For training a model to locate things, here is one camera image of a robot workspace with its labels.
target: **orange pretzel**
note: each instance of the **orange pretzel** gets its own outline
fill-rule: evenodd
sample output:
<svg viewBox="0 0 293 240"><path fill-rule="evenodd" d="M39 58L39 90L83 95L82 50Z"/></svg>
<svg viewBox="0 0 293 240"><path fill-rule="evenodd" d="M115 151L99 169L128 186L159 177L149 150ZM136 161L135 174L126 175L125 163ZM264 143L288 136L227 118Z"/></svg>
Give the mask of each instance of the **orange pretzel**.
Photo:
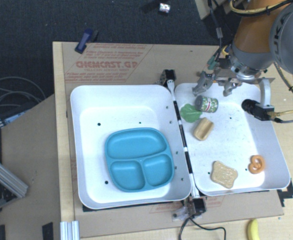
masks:
<svg viewBox="0 0 293 240"><path fill-rule="evenodd" d="M261 155L256 154L251 156L251 163L248 165L248 169L252 174L259 174L265 167L266 162Z"/></svg>

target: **blue plate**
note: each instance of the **blue plate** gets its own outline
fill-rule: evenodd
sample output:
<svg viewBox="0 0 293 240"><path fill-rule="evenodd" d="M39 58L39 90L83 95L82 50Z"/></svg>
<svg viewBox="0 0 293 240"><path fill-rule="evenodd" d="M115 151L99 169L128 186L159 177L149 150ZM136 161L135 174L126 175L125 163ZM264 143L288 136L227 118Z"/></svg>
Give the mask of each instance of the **blue plate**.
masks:
<svg viewBox="0 0 293 240"><path fill-rule="evenodd" d="M112 133L105 142L105 158L113 183L125 192L156 189L174 176L168 141L154 128Z"/></svg>

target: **white plastic container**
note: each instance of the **white plastic container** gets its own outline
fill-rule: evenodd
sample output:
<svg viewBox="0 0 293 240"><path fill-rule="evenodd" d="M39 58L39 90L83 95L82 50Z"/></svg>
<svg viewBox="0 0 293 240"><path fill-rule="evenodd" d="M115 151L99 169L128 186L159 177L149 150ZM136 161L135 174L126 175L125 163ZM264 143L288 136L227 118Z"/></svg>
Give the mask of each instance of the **white plastic container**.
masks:
<svg viewBox="0 0 293 240"><path fill-rule="evenodd" d="M170 92L160 85L82 85L70 96L78 194L91 209L183 200L191 182ZM105 158L105 141L114 132L154 128L167 139L174 177L162 187L125 192L113 184Z"/></svg>
<svg viewBox="0 0 293 240"><path fill-rule="evenodd" d="M179 109L194 104L195 83L176 87ZM214 113L205 113L214 123L203 141L193 135L195 123L182 119L187 150L194 176L191 182L182 136L170 92L160 85L82 85L70 96L78 194L81 202L91 209L141 205L183 200L196 186L207 196L283 189L290 183L290 173L271 121L260 121L246 113L242 101L260 101L260 89L243 84L232 95L223 96L223 87L214 83L202 93L218 100ZM175 166L172 181L160 188L124 192L113 183L104 154L105 141L116 131L132 128L154 128L167 139ZM261 155L265 170L252 174L248 170L250 157ZM238 177L231 189L211 180L215 161L237 170Z"/></svg>

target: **banana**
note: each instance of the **banana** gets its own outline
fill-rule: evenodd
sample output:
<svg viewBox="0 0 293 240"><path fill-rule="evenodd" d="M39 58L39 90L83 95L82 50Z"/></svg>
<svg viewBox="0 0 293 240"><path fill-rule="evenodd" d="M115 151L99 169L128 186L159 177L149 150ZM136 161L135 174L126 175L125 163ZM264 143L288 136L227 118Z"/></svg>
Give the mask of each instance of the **banana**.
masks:
<svg viewBox="0 0 293 240"><path fill-rule="evenodd" d="M258 230L258 220L252 219L247 225L247 238L248 240L260 240Z"/></svg>

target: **wire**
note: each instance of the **wire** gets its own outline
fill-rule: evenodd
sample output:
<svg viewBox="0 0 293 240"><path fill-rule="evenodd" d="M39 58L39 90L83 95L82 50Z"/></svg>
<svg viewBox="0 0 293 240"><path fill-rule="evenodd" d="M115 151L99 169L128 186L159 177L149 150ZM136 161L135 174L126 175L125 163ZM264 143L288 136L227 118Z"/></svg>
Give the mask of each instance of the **wire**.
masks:
<svg viewBox="0 0 293 240"><path fill-rule="evenodd" d="M283 82L285 83L285 85L288 87L288 90L291 91L293 93L293 86L289 83L289 81L286 79L285 75L283 74L280 66L274 62L273 63L275 68L276 68L276 71L278 72L278 74L280 75L280 77L282 78Z"/></svg>
<svg viewBox="0 0 293 240"><path fill-rule="evenodd" d="M286 120L286 121L284 121L284 120L281 120L280 118L277 118L277 117L274 119L274 121L276 123L280 123L280 124L293 123L293 120Z"/></svg>
<svg viewBox="0 0 293 240"><path fill-rule="evenodd" d="M287 110L287 111L283 111L283 112L274 112L274 111L269 111L267 112L267 114L271 117L271 118L275 118L275 117L280 117L286 114L291 114L293 113L293 110Z"/></svg>
<svg viewBox="0 0 293 240"><path fill-rule="evenodd" d="M43 99L38 98L38 97L34 96L33 94L28 93L26 91L13 91L13 90L9 90L9 89L5 89L5 88L0 87L0 91L6 92L5 94L2 94L0 96L0 107L20 107L20 105L18 105L18 104L1 104L1 102L4 100L4 98L6 98L9 95L20 95L20 96L27 98L28 100L35 100L36 103L38 103L38 104L42 100L46 99L46 95L43 92L43 90L36 83L34 83L33 81L31 81L27 78L23 78L23 77L19 77L19 76L7 76L7 77L0 78L0 82L4 81L4 80L22 80L22 81L28 82L28 83L32 84L33 86L35 86L40 91Z"/></svg>
<svg viewBox="0 0 293 240"><path fill-rule="evenodd" d="M262 7L262 8L257 8L257 9L251 9L251 10L242 10L242 9L237 9L235 8L235 2L237 0L231 0L229 3L229 6L231 8L231 10L239 15L239 16L245 16L245 17L255 17L255 16L260 16L263 14L269 14L271 11L274 11L284 5L290 4L293 2L293 0L284 0L281 2L278 2L276 4L273 5L268 5L267 7Z"/></svg>
<svg viewBox="0 0 293 240"><path fill-rule="evenodd" d="M226 229L225 229L224 227L222 227L222 226L219 226L219 227L213 227L213 228L203 227L203 226L197 224L197 223L192 219L192 217L190 216L190 217L186 218L185 221L182 223L181 228L180 228L180 231L179 231L179 233L178 233L178 240L182 240L182 232L183 232L183 229L185 228L185 226L187 225L187 223L188 223L189 220L190 220L191 222L193 222L194 225L198 226L199 228L201 228L201 229L203 229L203 230L208 230L208 231L213 231L213 230L223 230L223 231L224 231L224 238L223 238L223 239L224 239L224 240L227 239L227 231L226 231Z"/></svg>
<svg viewBox="0 0 293 240"><path fill-rule="evenodd" d="M22 81L26 81L26 82L29 82L30 84L34 85L42 94L43 98L46 99L46 95L45 93L43 92L43 90L36 84L34 83L33 81L27 79L27 78L24 78L24 77L19 77L19 76L7 76L7 77L2 77L0 78L0 81L3 81L3 80L12 80L12 79L18 79L18 80L22 80ZM7 90L7 89L4 89L4 88L0 88L0 90L2 91L5 91L5 92L10 92L11 90Z"/></svg>
<svg viewBox="0 0 293 240"><path fill-rule="evenodd" d="M216 0L207 0L207 5L210 8L210 15L211 15L212 20L213 20L214 25L215 25L216 35L217 35L217 38L219 39L219 48L218 48L218 52L217 52L217 54L215 56L215 59L214 59L214 61L217 62L219 60L219 57L220 57L220 54L221 54L221 51L222 51L223 34L222 34L221 27L219 26L219 23L218 23L218 21L217 21L217 19L215 17L215 13L214 13L213 6L212 6L212 1L215 3L216 7L219 7L219 5L218 5Z"/></svg>

